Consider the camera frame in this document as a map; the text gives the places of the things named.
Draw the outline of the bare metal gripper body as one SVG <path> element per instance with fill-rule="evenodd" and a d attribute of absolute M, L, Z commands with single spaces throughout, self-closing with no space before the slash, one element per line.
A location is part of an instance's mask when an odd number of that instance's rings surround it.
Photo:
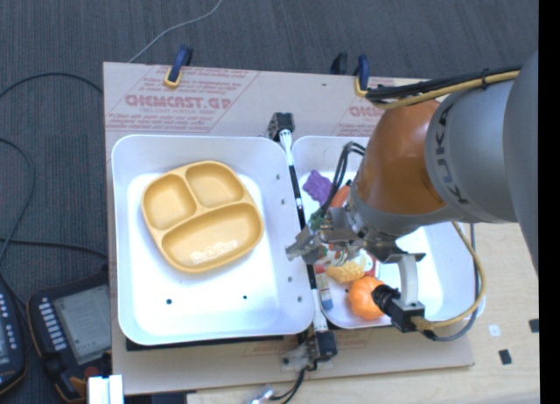
<path fill-rule="evenodd" d="M 320 225 L 320 239 L 327 245 L 347 252 L 347 258 L 356 258 L 365 250 L 381 262 L 397 254 L 396 237 L 378 231 L 354 211 L 345 207 L 331 207 Z"/>

